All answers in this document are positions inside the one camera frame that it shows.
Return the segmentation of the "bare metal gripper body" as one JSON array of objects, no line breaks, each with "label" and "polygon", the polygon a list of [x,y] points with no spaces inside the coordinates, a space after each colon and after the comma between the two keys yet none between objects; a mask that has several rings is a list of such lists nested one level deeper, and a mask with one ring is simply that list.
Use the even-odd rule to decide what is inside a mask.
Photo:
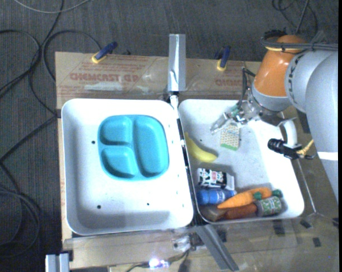
[{"label": "bare metal gripper body", "polygon": [[246,125],[250,121],[260,120],[264,115],[262,107],[251,100],[239,100],[231,108],[231,119],[238,125]]}]

